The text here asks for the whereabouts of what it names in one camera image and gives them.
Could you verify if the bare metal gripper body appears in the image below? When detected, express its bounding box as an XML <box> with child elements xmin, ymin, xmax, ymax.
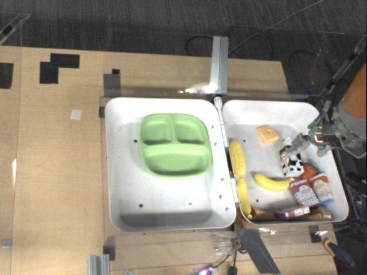
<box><xmin>309</xmin><ymin>124</ymin><xmax>367</xmax><ymax>159</ymax></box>

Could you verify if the cow print milk carton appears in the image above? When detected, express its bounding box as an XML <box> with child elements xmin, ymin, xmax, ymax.
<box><xmin>279</xmin><ymin>137</ymin><xmax>305</xmax><ymax>178</ymax></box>

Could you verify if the orange toy vegetable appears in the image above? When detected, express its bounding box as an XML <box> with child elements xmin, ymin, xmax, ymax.
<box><xmin>300</xmin><ymin>163</ymin><xmax>319</xmax><ymax>180</ymax></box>

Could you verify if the orange cheese wedge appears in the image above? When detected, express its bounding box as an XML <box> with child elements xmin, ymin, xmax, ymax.
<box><xmin>256</xmin><ymin>124</ymin><xmax>280</xmax><ymax>146</ymax></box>

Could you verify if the white plastic tray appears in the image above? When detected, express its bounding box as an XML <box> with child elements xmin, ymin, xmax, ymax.
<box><xmin>104</xmin><ymin>96</ymin><xmax>238</xmax><ymax>234</ymax></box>
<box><xmin>222</xmin><ymin>99</ymin><xmax>350</xmax><ymax>226</ymax></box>

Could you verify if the orange white and blue carton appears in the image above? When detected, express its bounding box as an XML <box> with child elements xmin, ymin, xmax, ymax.
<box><xmin>308</xmin><ymin>172</ymin><xmax>334</xmax><ymax>205</ymax></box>

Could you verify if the red and white carton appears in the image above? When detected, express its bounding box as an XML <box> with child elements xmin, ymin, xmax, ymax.
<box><xmin>289</xmin><ymin>179</ymin><xmax>321</xmax><ymax>208</ymax></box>

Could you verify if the yellow banana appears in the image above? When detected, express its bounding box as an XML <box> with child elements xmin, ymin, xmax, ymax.
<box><xmin>254</xmin><ymin>172</ymin><xmax>296</xmax><ymax>193</ymax></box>

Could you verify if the yellow corn cob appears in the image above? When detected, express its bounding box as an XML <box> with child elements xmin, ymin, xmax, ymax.
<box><xmin>229</xmin><ymin>140</ymin><xmax>247</xmax><ymax>178</ymax></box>

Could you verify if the tan biscuit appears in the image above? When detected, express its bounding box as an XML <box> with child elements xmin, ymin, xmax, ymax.
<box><xmin>307</xmin><ymin>206</ymin><xmax>333</xmax><ymax>222</ymax></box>

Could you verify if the yellow oblong toy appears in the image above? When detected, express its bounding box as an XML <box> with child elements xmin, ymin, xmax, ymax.
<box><xmin>236</xmin><ymin>177</ymin><xmax>254</xmax><ymax>220</ymax></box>

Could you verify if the brown bread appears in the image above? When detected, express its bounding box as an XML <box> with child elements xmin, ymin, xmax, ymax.
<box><xmin>250</xmin><ymin>207</ymin><xmax>278</xmax><ymax>223</ymax></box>

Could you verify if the green divided plate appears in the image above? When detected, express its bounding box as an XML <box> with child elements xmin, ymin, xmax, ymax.
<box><xmin>139</xmin><ymin>113</ymin><xmax>214</xmax><ymax>178</ymax></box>

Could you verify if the pale wood board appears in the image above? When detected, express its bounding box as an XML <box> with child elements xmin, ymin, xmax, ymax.
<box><xmin>101</xmin><ymin>49</ymin><xmax>339</xmax><ymax>275</ymax></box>

